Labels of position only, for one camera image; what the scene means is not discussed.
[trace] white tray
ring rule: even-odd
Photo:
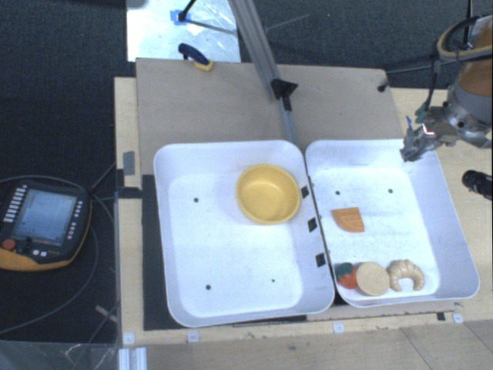
[[[237,204],[237,179],[260,163],[284,168],[308,189],[286,223],[255,224]],[[156,154],[154,172],[168,307],[180,324],[305,315],[330,306],[334,283],[303,155],[293,144],[168,145]]]
[[[414,291],[380,297],[337,285],[342,298],[356,307],[469,298],[479,277],[455,213],[435,152],[405,163],[402,140],[321,140],[306,151],[307,169],[322,221],[332,266],[375,261],[387,268],[398,259],[421,267],[426,284]],[[332,210],[359,207],[363,233],[340,229]]]

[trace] screen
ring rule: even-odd
[[[31,189],[15,223],[12,238],[62,245],[77,197]]]

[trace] emergency stop button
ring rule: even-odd
[[[2,241],[2,248],[6,251],[13,252],[16,245],[17,245],[17,243],[15,242],[15,240],[13,240],[11,238],[7,238],[6,240]]]

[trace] wooden table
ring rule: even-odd
[[[149,61],[145,64],[149,64],[150,68],[157,71],[149,71],[147,67],[146,70],[140,71],[144,73],[143,76],[147,72],[154,76],[166,77],[163,78],[163,82],[167,83],[163,86],[165,93],[174,92],[173,89],[180,87],[178,77],[181,75],[188,76],[190,73],[197,77],[202,75],[201,72],[190,72],[189,67],[177,69],[185,65],[184,62],[167,61],[167,63],[159,63],[155,66],[155,62]],[[244,74],[246,70],[245,75],[252,77],[252,83],[255,85],[256,74],[251,65],[218,64],[213,72],[220,78],[222,72],[220,67],[226,65],[228,65],[227,70],[234,68],[232,72],[237,75],[239,72]],[[376,101],[362,100],[362,93],[363,95],[368,93],[370,88],[376,88],[381,85],[379,82],[384,81],[384,73],[378,70],[324,69],[305,66],[280,66],[280,70],[281,73],[290,74],[290,77],[286,76],[287,80],[297,77],[294,82],[303,82],[307,79],[312,91],[317,90],[318,87],[318,91],[323,93],[327,103],[331,104],[332,113],[340,114],[338,118],[340,121],[337,121],[337,117],[332,120],[334,129],[327,131],[334,133],[335,130],[336,134],[333,138],[344,138],[343,122],[345,119],[350,120],[351,111],[344,112],[342,109],[345,108],[344,95],[347,95],[347,99],[350,100],[346,105],[348,109],[351,103],[355,103],[355,100],[371,106],[363,112],[364,115],[360,116],[360,120],[366,124],[379,122],[381,138],[402,136],[406,126],[405,116],[412,116],[417,106],[427,96],[427,91],[424,89],[387,89],[380,95],[372,93]],[[344,81],[340,84],[334,83],[339,77]],[[200,78],[193,80],[195,84],[197,81],[200,81]],[[228,81],[234,82],[231,73]],[[330,92],[326,92],[327,89],[324,88],[327,82],[332,82],[332,85],[328,87],[334,87],[331,91],[333,94],[336,93],[335,99],[331,99]],[[154,152],[152,147],[147,148],[143,157],[146,162],[141,163],[143,147],[140,141],[148,133],[143,135],[142,124],[139,127],[141,106],[137,98],[138,88],[142,95],[146,88],[146,81],[138,86],[136,79],[133,78],[115,80],[117,167],[123,168],[124,153],[133,152],[136,160],[135,172],[124,176],[126,187],[142,187],[141,174],[149,172],[149,155]],[[299,99],[295,97],[297,92],[299,92]],[[305,137],[306,120],[297,107],[306,101],[304,97],[306,98],[307,94],[303,90],[297,90],[297,92],[294,93],[292,102],[295,113],[300,115],[295,115],[294,120],[301,133],[300,139],[304,147],[306,142],[312,139]],[[207,103],[215,103],[214,92],[209,92],[209,98],[203,98],[203,95],[194,92],[187,94],[189,94],[188,99],[177,98],[174,95],[169,95],[169,98],[178,104],[197,103],[201,100],[205,104],[202,108],[206,108]],[[434,105],[441,105],[445,97],[445,91],[435,92]],[[251,97],[245,100],[245,103],[251,102]],[[175,113],[179,111],[179,108],[180,105],[174,106]],[[282,136],[281,125],[275,123],[274,126],[274,131],[277,131],[272,134],[272,137]],[[322,122],[312,132],[315,136],[322,137],[323,128]],[[374,131],[366,130],[362,126],[357,136],[368,138],[371,137],[371,133]],[[191,139],[190,142],[201,140],[194,135],[187,138]],[[354,138],[354,130],[346,138]],[[472,299],[402,304],[370,309],[340,306],[330,308],[323,314],[311,315],[307,322],[301,323],[201,328],[198,331],[201,342],[198,345],[187,344],[190,329],[143,330],[142,204],[139,199],[120,198],[117,204],[119,233],[117,251],[124,346],[148,346],[149,364],[160,363],[160,368],[336,368],[337,364],[343,368],[361,368],[362,364],[364,368],[381,368],[381,364],[387,360],[393,361],[396,368],[441,368],[439,366],[453,368],[453,366],[448,367],[449,362],[457,364],[464,357],[476,361],[471,362],[471,368],[481,368],[480,364],[491,362],[493,360],[491,353],[493,352],[491,202],[475,193],[469,193],[461,184],[461,176],[466,170],[478,170],[491,174],[491,151],[477,150],[468,144],[458,143],[454,148],[438,149],[438,155],[459,220],[480,274],[481,287]],[[465,324],[456,325],[452,312],[460,313]],[[439,321],[437,313],[445,313],[445,321]],[[334,332],[334,326],[337,328],[340,324],[345,330],[342,335]],[[439,344],[434,340],[434,336],[440,336],[442,341],[448,342]],[[359,351],[357,345],[349,344],[351,341],[357,345],[365,344],[366,348],[364,351]],[[437,360],[436,357],[442,353],[448,357],[444,357],[443,361]],[[275,359],[284,355],[286,355],[285,359],[277,364],[274,363]],[[219,357],[224,358],[224,362],[219,361]],[[477,363],[479,367],[475,367],[472,363]]]

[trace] yellow bowl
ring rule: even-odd
[[[236,183],[236,198],[243,213],[258,224],[280,224],[289,220],[301,202],[293,176],[271,164],[246,169]]]

